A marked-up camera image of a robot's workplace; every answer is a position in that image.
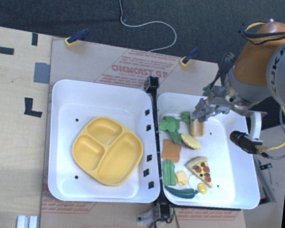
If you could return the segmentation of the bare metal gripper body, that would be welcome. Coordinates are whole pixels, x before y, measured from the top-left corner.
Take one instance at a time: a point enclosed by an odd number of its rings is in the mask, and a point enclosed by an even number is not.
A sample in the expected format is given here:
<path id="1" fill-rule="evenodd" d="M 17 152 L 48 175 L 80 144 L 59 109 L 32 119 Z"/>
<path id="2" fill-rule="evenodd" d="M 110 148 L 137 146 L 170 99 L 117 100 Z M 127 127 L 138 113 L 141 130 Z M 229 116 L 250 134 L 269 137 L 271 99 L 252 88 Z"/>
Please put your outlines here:
<path id="1" fill-rule="evenodd" d="M 239 115 L 246 114 L 247 103 L 234 89 L 220 86 L 214 86 L 205 101 L 205 104 L 215 111 L 226 113 L 232 110 Z"/>

